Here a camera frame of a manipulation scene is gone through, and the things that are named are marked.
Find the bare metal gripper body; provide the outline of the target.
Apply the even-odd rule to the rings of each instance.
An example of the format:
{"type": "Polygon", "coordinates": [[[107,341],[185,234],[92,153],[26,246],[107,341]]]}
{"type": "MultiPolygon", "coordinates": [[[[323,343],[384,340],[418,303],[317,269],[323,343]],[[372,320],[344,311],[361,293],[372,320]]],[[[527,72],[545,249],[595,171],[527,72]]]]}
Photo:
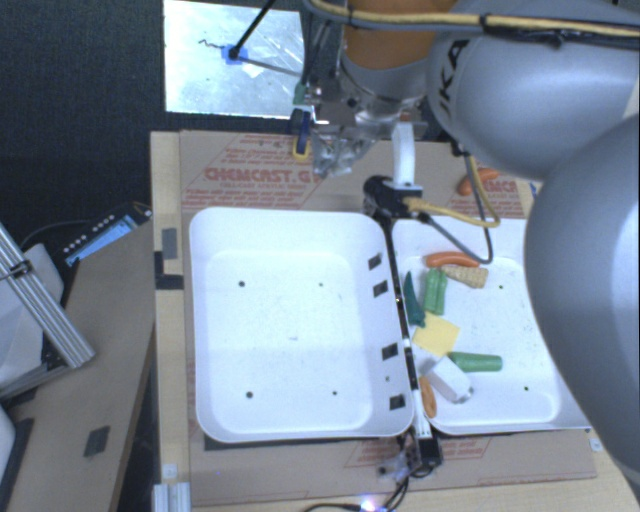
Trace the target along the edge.
{"type": "Polygon", "coordinates": [[[417,139],[426,134],[420,101],[396,102],[379,97],[323,99],[315,106],[314,115],[312,142],[327,152],[390,139],[398,122],[411,123],[417,139]]]}

